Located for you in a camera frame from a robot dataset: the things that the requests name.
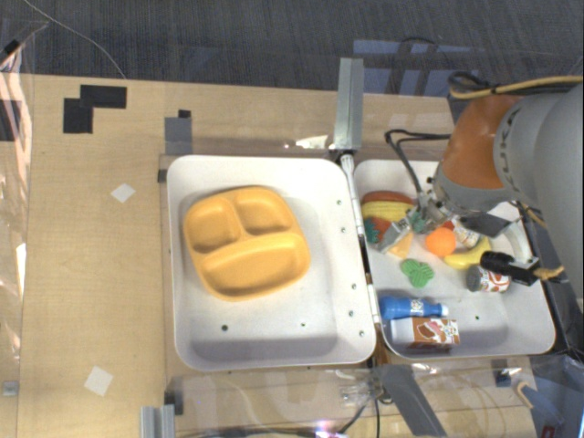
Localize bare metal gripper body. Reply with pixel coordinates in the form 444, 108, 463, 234
409, 193, 456, 236

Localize yellow toy cheese wedge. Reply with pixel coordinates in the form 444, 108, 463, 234
387, 230, 415, 260

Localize red toy strawberry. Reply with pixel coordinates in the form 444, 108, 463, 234
362, 216, 393, 245

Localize orange toy fruit ball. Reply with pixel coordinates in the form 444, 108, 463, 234
424, 226, 458, 259

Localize yellow toy corn cob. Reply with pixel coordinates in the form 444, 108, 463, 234
360, 200, 414, 223

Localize small white and red bottle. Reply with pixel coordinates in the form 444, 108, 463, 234
448, 219, 481, 249

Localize red-brown toy sausage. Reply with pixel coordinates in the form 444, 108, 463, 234
362, 190, 414, 207

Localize green toy broccoli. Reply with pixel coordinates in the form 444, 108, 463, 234
400, 257, 436, 289

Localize yellow banana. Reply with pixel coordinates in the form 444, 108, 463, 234
443, 235, 494, 271

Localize thin black and white rod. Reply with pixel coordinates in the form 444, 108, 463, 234
339, 152, 381, 326

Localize blue bottle with white cap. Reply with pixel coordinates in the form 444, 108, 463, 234
378, 295, 450, 322

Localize white plastic tray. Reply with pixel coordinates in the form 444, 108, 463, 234
353, 158, 558, 361
165, 154, 379, 373

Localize small white and red can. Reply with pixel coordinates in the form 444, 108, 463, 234
465, 265, 512, 295

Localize brown and white carton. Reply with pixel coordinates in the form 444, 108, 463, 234
389, 316, 462, 348

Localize orange divided plate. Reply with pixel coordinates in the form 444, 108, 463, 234
182, 185, 313, 303

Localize black cylinder on white bracket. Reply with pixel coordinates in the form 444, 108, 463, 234
459, 211, 542, 287

